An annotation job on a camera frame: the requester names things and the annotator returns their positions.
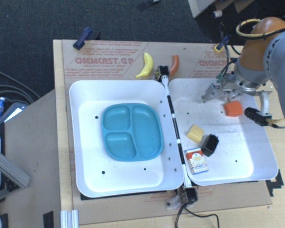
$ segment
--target toy banana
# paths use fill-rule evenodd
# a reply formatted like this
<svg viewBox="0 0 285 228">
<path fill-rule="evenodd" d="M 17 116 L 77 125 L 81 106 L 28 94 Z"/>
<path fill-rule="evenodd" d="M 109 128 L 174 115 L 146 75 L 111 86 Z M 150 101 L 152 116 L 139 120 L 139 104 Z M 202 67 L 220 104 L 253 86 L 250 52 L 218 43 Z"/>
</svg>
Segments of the toy banana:
<svg viewBox="0 0 285 228">
<path fill-rule="evenodd" d="M 144 53 L 143 54 L 143 59 L 144 59 L 144 66 L 141 70 L 141 72 L 138 75 L 135 75 L 135 78 L 139 77 L 146 77 L 148 76 L 153 68 L 153 58 L 149 53 Z"/>
</svg>

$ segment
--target divided blue plate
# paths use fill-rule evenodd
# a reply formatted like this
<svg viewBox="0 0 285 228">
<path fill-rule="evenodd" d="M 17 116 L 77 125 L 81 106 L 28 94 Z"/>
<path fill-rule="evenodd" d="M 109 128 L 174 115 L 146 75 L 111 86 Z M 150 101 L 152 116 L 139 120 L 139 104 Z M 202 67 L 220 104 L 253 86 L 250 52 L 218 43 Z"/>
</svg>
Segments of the divided blue plate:
<svg viewBox="0 0 285 228">
<path fill-rule="evenodd" d="M 163 148 L 162 128 L 156 111 L 137 103 L 106 108 L 101 119 L 104 146 L 119 161 L 147 161 Z"/>
</svg>

